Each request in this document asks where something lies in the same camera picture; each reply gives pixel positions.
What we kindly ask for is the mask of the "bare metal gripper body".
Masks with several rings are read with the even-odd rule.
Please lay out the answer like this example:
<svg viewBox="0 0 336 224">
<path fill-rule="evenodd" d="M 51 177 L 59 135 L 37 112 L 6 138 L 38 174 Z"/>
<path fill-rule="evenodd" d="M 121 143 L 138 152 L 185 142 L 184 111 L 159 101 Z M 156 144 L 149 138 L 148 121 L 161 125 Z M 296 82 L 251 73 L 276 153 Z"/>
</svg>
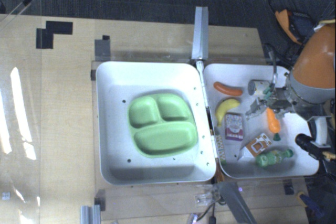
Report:
<svg viewBox="0 0 336 224">
<path fill-rule="evenodd" d="M 273 110 L 276 116 L 284 116 L 286 113 L 295 113 L 292 103 L 288 100 L 288 87 L 281 88 L 267 87 L 263 91 L 261 99 L 261 112 L 266 111 L 267 108 Z"/>
</svg>

